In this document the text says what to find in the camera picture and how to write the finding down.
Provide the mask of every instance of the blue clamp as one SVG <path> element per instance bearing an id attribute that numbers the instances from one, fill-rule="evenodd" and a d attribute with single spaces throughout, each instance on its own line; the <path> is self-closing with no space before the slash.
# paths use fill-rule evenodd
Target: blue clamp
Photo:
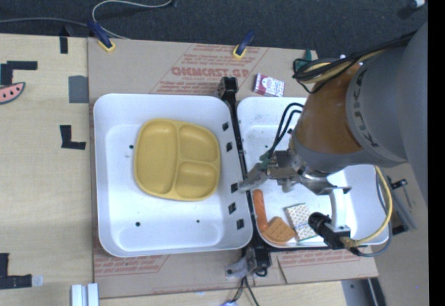
<path id="1" fill-rule="evenodd" d="M 249 46 L 252 43 L 254 37 L 255 37 L 254 31 L 249 31 L 248 34 L 243 39 L 243 41 L 240 44 L 235 46 L 235 49 L 232 52 L 232 56 L 236 60 L 242 59 L 242 57 L 245 54 L 245 50 L 246 50 L 247 46 Z"/>
<path id="2" fill-rule="evenodd" d="M 116 48 L 116 45 L 110 40 L 105 30 L 97 22 L 90 20 L 87 26 L 99 39 L 97 42 L 105 51 L 111 53 Z"/>

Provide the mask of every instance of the light wood surface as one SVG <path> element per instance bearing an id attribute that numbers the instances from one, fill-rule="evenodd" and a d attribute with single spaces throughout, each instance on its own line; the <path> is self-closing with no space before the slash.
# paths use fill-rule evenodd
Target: light wood surface
<path id="1" fill-rule="evenodd" d="M 0 34 L 0 63 L 37 61 L 14 71 L 26 88 L 0 106 L 0 252 L 10 275 L 42 275 L 44 284 L 1 290 L 0 305 L 69 305 L 70 286 L 93 281 L 88 104 L 68 100 L 68 77 L 88 75 L 86 39 Z M 59 126 L 85 150 L 62 149 Z M 234 291 L 101 300 L 100 305 L 220 305 Z M 346 305 L 340 282 L 256 287 L 260 305 Z M 253 305 L 247 290 L 238 301 Z"/>

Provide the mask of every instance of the yellow divided dish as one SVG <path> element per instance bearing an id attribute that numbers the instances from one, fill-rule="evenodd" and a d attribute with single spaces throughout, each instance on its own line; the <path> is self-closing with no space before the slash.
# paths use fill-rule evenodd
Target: yellow divided dish
<path id="1" fill-rule="evenodd" d="M 220 148 L 207 128 L 153 119 L 140 128 L 135 149 L 134 177 L 140 189 L 150 195 L 198 201 L 218 187 Z"/>

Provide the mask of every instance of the cardboard sheet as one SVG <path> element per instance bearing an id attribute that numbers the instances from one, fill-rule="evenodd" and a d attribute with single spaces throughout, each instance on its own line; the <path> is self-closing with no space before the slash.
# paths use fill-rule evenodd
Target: cardboard sheet
<path id="1" fill-rule="evenodd" d="M 285 97 L 305 97 L 292 79 L 293 61 L 305 50 L 248 47 L 241 60 L 232 57 L 233 47 L 176 42 L 115 40 L 116 49 L 105 52 L 96 39 L 88 39 L 90 96 L 90 148 L 95 213 L 95 161 L 92 108 L 107 93 L 211 95 L 221 77 L 238 79 L 238 100 L 254 93 L 258 73 L 285 82 Z M 95 236 L 95 282 L 101 298 L 231 289 L 238 280 L 225 277 L 225 267 L 241 256 L 240 250 L 185 255 L 116 258 L 108 255 Z M 256 277 L 257 286 L 294 284 L 375 277 L 373 258 L 359 258 L 345 250 L 274 252 L 267 277 Z"/>

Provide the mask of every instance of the white tray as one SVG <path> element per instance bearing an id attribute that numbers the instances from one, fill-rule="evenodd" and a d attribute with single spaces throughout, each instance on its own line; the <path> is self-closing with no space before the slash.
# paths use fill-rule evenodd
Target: white tray
<path id="1" fill-rule="evenodd" d="M 277 97 L 248 97 L 238 105 L 238 117 L 247 169 L 251 169 L 259 162 L 273 143 L 278 124 L 283 111 L 291 102 L 304 104 L 303 98 L 277 98 Z M 299 115 L 294 114 L 289 128 L 294 128 Z M 286 150 L 289 146 L 290 134 L 287 134 L 276 150 Z M 385 212 L 380 204 L 375 173 L 372 166 L 350 166 L 334 175 L 328 180 L 337 186 L 350 186 L 352 190 L 346 197 L 346 224 L 351 228 L 354 239 L 364 238 L 376 231 L 385 219 Z M 276 181 L 268 180 L 260 186 L 264 194 L 266 215 L 282 217 L 287 221 L 285 207 L 297 203 L 306 203 L 311 212 L 321 212 L 332 215 L 331 203 L 328 196 L 317 196 L 303 185 L 296 185 L 295 189 L 283 193 Z M 384 243 L 388 238 L 388 229 L 368 242 L 369 245 Z M 306 241 L 297 242 L 291 239 L 286 244 L 273 245 L 277 248 L 308 248 L 324 247 L 321 237 L 317 236 Z"/>
<path id="2" fill-rule="evenodd" d="M 99 239 L 117 257 L 239 249 L 252 237 L 232 121 L 215 97 L 109 94 L 94 106 Z M 202 125 L 220 143 L 221 175 L 216 192 L 199 202 L 156 198 L 134 180 L 131 146 L 153 118 Z"/>

